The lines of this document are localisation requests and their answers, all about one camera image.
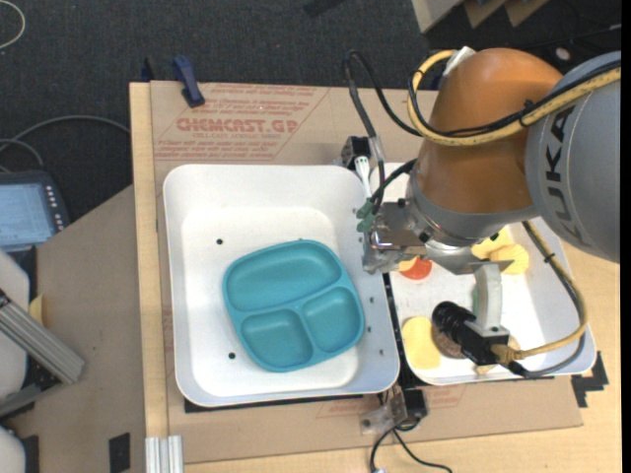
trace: blue clip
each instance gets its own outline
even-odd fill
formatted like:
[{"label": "blue clip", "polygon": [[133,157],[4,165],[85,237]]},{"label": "blue clip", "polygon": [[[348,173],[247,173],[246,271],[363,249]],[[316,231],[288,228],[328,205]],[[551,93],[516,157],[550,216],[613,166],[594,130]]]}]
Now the blue clip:
[{"label": "blue clip", "polygon": [[175,79],[184,84],[184,89],[181,91],[188,106],[195,107],[204,105],[206,99],[200,93],[197,87],[197,81],[195,80],[195,74],[193,72],[193,64],[190,60],[183,55],[178,55],[174,58],[172,63],[174,67]]}]

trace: black bracket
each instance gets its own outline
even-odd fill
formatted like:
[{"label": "black bracket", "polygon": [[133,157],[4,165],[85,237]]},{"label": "black bracket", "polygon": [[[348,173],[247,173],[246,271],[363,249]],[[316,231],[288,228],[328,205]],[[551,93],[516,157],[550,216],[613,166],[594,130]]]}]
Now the black bracket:
[{"label": "black bracket", "polygon": [[124,433],[109,440],[109,473],[129,471],[131,467],[130,444],[131,435],[129,433]]},{"label": "black bracket", "polygon": [[581,374],[572,375],[572,387],[574,387],[574,394],[576,400],[579,403],[580,408],[587,408],[587,393],[590,390],[604,390],[604,387],[609,384],[607,373],[604,370],[604,364],[602,363],[602,357],[600,351],[596,353],[596,362],[592,367],[592,376],[582,376]]},{"label": "black bracket", "polygon": [[22,446],[27,458],[25,473],[39,473],[39,437],[33,435],[22,439]]}]

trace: teal divided plate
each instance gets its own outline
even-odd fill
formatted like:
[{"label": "teal divided plate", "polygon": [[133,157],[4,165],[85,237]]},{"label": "teal divided plate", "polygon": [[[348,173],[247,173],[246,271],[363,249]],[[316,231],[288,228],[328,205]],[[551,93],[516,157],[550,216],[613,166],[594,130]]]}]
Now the teal divided plate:
[{"label": "teal divided plate", "polygon": [[314,240],[280,243],[230,265],[226,308],[263,368],[289,372],[333,358],[364,332],[364,311],[337,255]]}]

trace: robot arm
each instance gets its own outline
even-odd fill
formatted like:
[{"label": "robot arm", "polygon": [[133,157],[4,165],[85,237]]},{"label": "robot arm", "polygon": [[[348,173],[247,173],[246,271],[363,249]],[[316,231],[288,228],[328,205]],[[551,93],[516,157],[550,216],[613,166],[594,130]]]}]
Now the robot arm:
[{"label": "robot arm", "polygon": [[[488,297],[485,316],[441,303],[433,322],[479,365],[495,361],[519,370],[515,359],[522,358],[506,348],[509,332],[499,324],[496,284],[512,261],[481,261],[474,245],[540,216],[563,240],[619,262],[620,57],[609,53],[562,76],[513,49],[443,51],[411,80],[408,112],[425,141],[406,164],[405,198],[376,213],[359,211],[364,267],[388,272],[419,256],[455,274],[473,273]],[[427,70],[448,58],[457,60],[448,63],[426,122],[416,90]],[[577,310],[581,325],[565,340],[585,331],[585,312]]]}]

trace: gray carpet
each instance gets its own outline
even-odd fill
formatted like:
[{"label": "gray carpet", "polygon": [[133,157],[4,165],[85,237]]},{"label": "gray carpet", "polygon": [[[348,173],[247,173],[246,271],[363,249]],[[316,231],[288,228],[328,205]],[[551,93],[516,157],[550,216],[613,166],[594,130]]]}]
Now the gray carpet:
[{"label": "gray carpet", "polygon": [[[621,48],[621,31],[593,34],[620,23],[621,0],[552,0],[516,28],[501,10],[476,30],[456,7],[425,35],[410,0],[8,1],[22,9],[27,28],[0,50],[0,138],[68,114],[127,126],[128,83],[141,80],[147,57],[164,79],[184,54],[200,81],[344,86],[340,61],[356,48],[384,87],[404,88],[430,48],[508,45],[551,62],[556,40],[572,49],[573,62]],[[0,6],[0,43],[19,25]],[[57,123],[25,142],[41,153],[73,220],[131,182],[129,138],[113,126]],[[18,171],[37,163],[14,147],[0,165]]]}]

